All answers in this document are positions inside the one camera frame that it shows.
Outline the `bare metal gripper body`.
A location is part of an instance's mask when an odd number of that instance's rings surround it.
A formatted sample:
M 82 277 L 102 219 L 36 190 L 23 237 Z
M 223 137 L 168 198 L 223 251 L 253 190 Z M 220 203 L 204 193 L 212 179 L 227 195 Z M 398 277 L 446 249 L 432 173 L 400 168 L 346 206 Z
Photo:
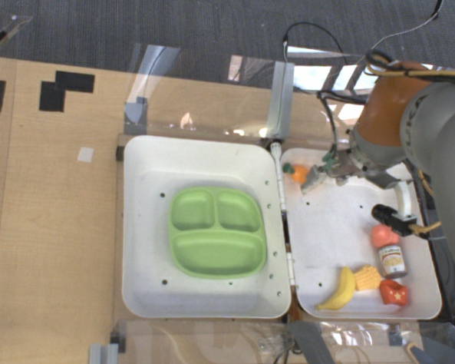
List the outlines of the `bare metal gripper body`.
M 323 158 L 323 171 L 330 178 L 334 178 L 339 185 L 346 184 L 351 177 L 364 178 L 371 161 L 360 151 L 329 151 Z

